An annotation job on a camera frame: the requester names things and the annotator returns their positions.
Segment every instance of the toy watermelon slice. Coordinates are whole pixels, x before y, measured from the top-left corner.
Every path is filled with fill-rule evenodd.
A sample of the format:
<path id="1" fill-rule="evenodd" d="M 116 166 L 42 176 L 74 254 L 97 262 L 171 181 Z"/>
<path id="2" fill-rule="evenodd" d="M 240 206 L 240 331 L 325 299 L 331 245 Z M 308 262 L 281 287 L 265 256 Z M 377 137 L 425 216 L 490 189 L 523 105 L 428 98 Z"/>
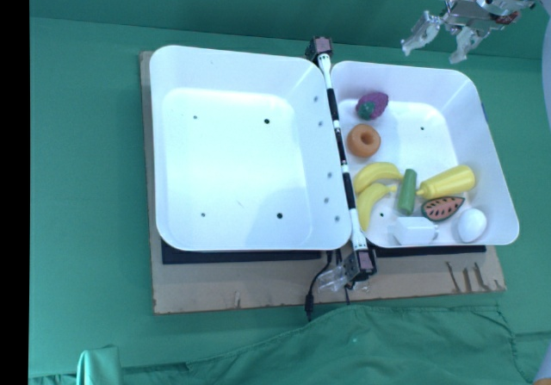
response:
<path id="1" fill-rule="evenodd" d="M 461 196 L 441 196 L 424 202 L 421 206 L 423 217 L 431 221 L 447 220 L 461 207 L 465 198 Z"/>

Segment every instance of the purple toy fruit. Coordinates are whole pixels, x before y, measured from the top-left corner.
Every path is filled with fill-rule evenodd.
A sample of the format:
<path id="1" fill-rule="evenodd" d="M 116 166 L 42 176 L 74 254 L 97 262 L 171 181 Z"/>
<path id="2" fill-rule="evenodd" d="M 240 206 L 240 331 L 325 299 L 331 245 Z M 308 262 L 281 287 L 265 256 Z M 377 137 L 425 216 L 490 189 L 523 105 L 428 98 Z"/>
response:
<path id="1" fill-rule="evenodd" d="M 364 120 L 373 120 L 379 117 L 388 105 L 388 95 L 384 92 L 372 91 L 360 97 L 356 104 L 356 112 Z"/>

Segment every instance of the green fabric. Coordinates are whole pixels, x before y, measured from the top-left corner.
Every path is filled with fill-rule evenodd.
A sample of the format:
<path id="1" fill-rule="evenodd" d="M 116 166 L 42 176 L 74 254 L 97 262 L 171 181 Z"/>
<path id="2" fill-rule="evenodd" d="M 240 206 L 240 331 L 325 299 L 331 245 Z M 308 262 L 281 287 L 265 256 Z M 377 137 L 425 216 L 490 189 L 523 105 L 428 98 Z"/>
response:
<path id="1" fill-rule="evenodd" d="M 548 335 L 542 342 L 548 343 Z M 85 351 L 77 385 L 507 385 L 531 383 L 535 374 L 523 371 L 515 337 L 496 307 L 351 305 L 300 329 L 216 357 L 152 367 L 119 365 L 113 347 Z M 79 381 L 84 372 L 92 382 Z"/>

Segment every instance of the toy donut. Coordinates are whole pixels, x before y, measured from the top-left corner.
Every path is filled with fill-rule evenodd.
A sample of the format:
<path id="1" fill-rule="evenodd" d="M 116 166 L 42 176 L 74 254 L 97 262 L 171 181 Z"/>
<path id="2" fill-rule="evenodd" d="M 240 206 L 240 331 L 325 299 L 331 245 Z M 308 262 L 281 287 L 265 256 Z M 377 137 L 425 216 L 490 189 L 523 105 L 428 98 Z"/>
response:
<path id="1" fill-rule="evenodd" d="M 357 157 L 368 158 L 379 150 L 381 137 L 374 127 L 360 123 L 350 130 L 346 144 Z"/>

